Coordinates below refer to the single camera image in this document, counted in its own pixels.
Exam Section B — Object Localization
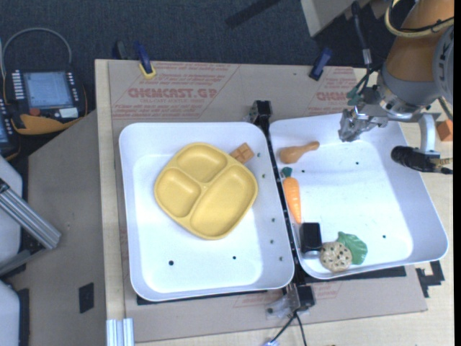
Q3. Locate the brown cardboard board red print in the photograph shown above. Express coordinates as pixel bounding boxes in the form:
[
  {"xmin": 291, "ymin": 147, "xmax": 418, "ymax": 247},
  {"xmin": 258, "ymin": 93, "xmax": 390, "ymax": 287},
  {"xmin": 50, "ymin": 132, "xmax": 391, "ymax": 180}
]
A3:
[{"xmin": 107, "ymin": 60, "xmax": 429, "ymax": 344}]

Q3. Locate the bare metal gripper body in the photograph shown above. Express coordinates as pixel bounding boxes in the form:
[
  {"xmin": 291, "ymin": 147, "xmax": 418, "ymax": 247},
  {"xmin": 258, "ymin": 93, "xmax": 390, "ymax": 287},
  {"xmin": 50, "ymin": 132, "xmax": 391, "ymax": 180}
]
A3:
[{"xmin": 341, "ymin": 86, "xmax": 416, "ymax": 129}]

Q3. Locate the tan chicken drumstick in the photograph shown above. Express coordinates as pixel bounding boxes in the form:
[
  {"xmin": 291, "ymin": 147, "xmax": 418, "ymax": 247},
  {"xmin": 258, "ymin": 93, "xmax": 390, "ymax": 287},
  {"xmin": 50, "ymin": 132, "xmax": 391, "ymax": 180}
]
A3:
[{"xmin": 279, "ymin": 141, "xmax": 321, "ymax": 165}]

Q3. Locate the white plastic tray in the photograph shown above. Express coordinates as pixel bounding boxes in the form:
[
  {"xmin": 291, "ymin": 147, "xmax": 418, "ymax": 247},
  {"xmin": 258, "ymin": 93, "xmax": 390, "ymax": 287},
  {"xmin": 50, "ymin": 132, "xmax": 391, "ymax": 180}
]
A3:
[
  {"xmin": 268, "ymin": 112, "xmax": 450, "ymax": 280},
  {"xmin": 118, "ymin": 121, "xmax": 296, "ymax": 303}
]

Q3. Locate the black box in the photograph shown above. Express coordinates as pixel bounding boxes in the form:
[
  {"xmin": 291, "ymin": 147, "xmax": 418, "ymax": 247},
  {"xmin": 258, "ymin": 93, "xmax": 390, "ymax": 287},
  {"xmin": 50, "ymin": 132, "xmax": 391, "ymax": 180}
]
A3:
[{"xmin": 299, "ymin": 222, "xmax": 323, "ymax": 258}]

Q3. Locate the black block with thin wires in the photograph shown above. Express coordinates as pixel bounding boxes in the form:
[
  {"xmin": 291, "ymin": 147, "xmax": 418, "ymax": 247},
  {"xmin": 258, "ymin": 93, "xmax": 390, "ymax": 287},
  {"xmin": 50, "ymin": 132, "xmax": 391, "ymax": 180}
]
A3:
[
  {"xmin": 265, "ymin": 284, "xmax": 318, "ymax": 319},
  {"xmin": 247, "ymin": 99, "xmax": 273, "ymax": 125}
]

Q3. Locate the brown chocolate piece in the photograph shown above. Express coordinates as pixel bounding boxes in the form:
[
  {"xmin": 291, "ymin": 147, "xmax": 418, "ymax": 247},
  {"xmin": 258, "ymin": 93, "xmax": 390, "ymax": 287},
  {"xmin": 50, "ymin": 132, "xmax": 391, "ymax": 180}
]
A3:
[{"xmin": 229, "ymin": 142, "xmax": 252, "ymax": 164}]

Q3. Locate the yellow divided plate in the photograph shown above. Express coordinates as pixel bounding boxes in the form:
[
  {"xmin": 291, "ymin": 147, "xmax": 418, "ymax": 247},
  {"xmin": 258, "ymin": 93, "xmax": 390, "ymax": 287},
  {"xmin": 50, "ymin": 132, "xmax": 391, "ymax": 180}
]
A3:
[{"xmin": 153, "ymin": 141, "xmax": 259, "ymax": 241}]

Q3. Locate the orange cube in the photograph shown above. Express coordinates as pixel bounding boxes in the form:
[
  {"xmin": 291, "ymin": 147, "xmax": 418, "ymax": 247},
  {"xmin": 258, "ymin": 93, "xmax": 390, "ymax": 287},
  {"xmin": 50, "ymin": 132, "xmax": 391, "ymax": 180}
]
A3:
[{"xmin": 437, "ymin": 118, "xmax": 455, "ymax": 143}]

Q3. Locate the orange carrot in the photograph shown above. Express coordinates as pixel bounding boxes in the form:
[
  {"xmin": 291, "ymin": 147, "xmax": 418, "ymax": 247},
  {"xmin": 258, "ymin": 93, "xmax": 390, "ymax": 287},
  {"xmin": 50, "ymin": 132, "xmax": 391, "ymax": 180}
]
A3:
[{"xmin": 280, "ymin": 166, "xmax": 303, "ymax": 225}]

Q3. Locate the thin black rod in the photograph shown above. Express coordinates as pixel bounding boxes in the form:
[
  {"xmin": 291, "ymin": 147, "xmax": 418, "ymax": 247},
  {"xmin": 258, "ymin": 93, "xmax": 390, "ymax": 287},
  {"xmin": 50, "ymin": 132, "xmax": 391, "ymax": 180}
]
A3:
[{"xmin": 259, "ymin": 116, "xmax": 304, "ymax": 288}]

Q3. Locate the black cylinder on white bracket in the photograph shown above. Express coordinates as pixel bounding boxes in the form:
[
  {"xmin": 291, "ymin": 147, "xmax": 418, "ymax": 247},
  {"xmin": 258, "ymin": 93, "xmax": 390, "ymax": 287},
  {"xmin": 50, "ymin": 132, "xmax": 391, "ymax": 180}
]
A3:
[{"xmin": 390, "ymin": 110, "xmax": 444, "ymax": 174}]

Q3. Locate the green lettuce leaf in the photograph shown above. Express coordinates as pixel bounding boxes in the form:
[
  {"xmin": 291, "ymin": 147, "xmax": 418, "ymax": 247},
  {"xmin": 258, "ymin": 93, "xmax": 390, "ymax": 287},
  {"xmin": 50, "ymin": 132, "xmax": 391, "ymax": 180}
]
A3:
[{"xmin": 336, "ymin": 231, "xmax": 369, "ymax": 266}]

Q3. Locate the chocolate chip biscuit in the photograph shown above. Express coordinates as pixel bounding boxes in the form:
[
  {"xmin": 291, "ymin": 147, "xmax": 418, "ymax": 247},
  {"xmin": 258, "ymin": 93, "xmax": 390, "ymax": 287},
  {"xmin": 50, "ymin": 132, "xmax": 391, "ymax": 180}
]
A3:
[{"xmin": 319, "ymin": 241, "xmax": 353, "ymax": 274}]

